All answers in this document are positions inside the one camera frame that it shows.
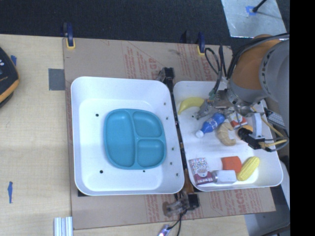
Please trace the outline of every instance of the black carpet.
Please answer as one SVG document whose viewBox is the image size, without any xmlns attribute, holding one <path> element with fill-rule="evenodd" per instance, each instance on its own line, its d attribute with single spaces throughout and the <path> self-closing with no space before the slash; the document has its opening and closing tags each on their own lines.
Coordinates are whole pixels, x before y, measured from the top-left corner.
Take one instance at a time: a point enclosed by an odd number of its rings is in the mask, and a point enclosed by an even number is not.
<svg viewBox="0 0 315 236">
<path fill-rule="evenodd" d="M 287 32 L 290 0 L 276 0 Z M 239 45 L 230 37 L 221 0 L 0 0 L 0 34 L 180 42 L 189 30 L 206 44 Z"/>
</svg>

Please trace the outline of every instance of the orange sponge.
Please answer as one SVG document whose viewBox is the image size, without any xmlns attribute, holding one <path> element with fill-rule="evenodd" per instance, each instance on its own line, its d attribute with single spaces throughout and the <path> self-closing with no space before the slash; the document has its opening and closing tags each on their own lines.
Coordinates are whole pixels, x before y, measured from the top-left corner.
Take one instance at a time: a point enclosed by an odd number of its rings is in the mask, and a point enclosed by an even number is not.
<svg viewBox="0 0 315 236">
<path fill-rule="evenodd" d="M 224 170 L 234 170 L 239 173 L 242 169 L 242 162 L 238 156 L 223 157 L 221 159 Z"/>
</svg>

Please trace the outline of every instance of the plastic bottle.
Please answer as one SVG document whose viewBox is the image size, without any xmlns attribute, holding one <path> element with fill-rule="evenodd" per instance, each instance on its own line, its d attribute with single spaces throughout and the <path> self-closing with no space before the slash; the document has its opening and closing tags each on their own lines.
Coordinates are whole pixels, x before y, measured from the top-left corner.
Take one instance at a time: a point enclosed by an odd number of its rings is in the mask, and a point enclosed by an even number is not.
<svg viewBox="0 0 315 236">
<path fill-rule="evenodd" d="M 205 133 L 210 133 L 215 130 L 225 120 L 225 116 L 221 113 L 215 113 L 211 118 L 206 120 L 202 128 L 196 132 L 196 137 L 202 138 Z"/>
</svg>

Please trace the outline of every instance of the wooden table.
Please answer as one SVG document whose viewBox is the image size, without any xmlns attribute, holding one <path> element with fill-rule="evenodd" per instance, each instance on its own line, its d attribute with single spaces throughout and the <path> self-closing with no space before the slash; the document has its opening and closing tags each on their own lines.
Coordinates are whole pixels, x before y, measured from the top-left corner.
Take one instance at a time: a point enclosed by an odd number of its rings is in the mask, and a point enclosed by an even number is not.
<svg viewBox="0 0 315 236">
<path fill-rule="evenodd" d="M 21 77 L 0 108 L 0 235 L 52 236 L 71 216 L 64 90 L 49 90 L 48 69 L 63 69 L 60 37 L 0 35 Z M 8 186 L 13 182 L 12 203 Z M 75 236 L 153 236 L 165 223 L 75 230 Z M 174 236 L 174 228 L 169 236 Z M 247 236 L 244 216 L 185 220 L 180 236 Z"/>
</svg>

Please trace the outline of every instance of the black device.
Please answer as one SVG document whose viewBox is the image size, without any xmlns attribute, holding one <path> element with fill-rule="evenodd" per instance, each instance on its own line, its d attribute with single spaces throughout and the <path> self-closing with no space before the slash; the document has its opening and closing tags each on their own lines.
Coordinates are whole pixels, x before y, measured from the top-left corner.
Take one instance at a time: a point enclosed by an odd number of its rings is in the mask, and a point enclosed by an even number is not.
<svg viewBox="0 0 315 236">
<path fill-rule="evenodd" d="M 12 59 L 0 47 L 0 107 L 13 95 L 20 83 L 20 77 Z"/>
</svg>

